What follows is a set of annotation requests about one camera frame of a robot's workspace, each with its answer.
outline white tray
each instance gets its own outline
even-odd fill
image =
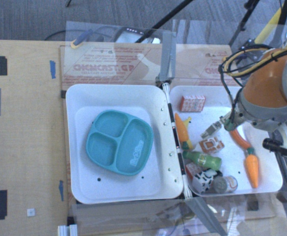
[[[229,87],[229,89],[235,97],[239,87]],[[183,95],[205,96],[206,100],[203,111],[199,113],[180,112],[179,104]],[[224,116],[231,110],[228,95],[223,87],[177,86],[170,91],[170,99],[173,112],[178,113],[182,120],[188,117],[192,118],[188,132],[194,146],[202,140],[201,133],[212,123],[218,121],[220,116]],[[220,138],[225,147],[213,156],[218,156],[222,159],[220,171],[223,175],[234,176],[238,182],[237,190],[227,195],[278,191],[283,184],[278,162],[274,153],[262,147],[263,139],[269,137],[268,133],[255,129],[248,123],[239,126],[238,131],[255,148],[256,155],[259,158],[259,186],[256,189],[251,187],[244,168],[245,155],[243,150],[234,143],[230,134],[224,128],[221,128],[214,136]],[[195,194],[200,196],[226,195],[215,193],[200,194],[192,187],[190,179],[189,186]]]
[[[172,199],[183,190],[181,170],[166,97],[155,86],[74,85],[66,93],[71,188],[83,204]],[[99,113],[114,109],[137,116],[153,129],[154,141],[144,169],[123,176],[93,163],[86,138]]]

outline toy carrot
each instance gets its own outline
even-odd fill
[[[230,134],[232,138],[235,140],[235,142],[247,152],[247,156],[244,162],[246,173],[248,175],[252,187],[257,188],[258,176],[259,176],[259,162],[257,156],[254,153],[254,148],[251,146],[249,142],[247,142],[241,137],[237,129],[230,131]]]
[[[187,131],[187,125],[182,121],[182,119],[179,117],[177,113],[174,115],[175,118],[175,124],[176,124],[176,130],[178,134],[178,140],[181,143],[182,149],[190,150],[193,149],[192,142],[189,140],[189,135]]]

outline cardboard surface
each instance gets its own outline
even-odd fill
[[[0,190],[7,216],[0,235],[56,235],[68,213],[61,42],[0,41],[8,73],[0,76]],[[52,79],[50,60],[56,63]],[[63,181],[63,201],[59,190]],[[27,209],[34,208],[33,217]]]
[[[221,86],[218,65],[231,54],[228,45],[176,45],[172,86]],[[62,89],[74,84],[155,85],[160,73],[162,45],[83,43],[61,49]],[[229,86],[236,82],[225,75]]]

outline blue tape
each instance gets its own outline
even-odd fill
[[[62,201],[64,201],[64,185],[63,185],[63,181],[62,180],[59,181],[58,188],[59,188],[59,192],[60,192],[60,198],[61,198]]]
[[[52,79],[55,79],[56,78],[56,66],[55,66],[55,62],[50,60],[50,70],[51,70],[51,76],[52,76]]]

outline green toy bottle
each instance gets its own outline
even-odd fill
[[[183,157],[190,159],[197,165],[204,168],[212,168],[215,171],[220,169],[222,160],[220,157],[211,156],[198,151],[183,151]]]

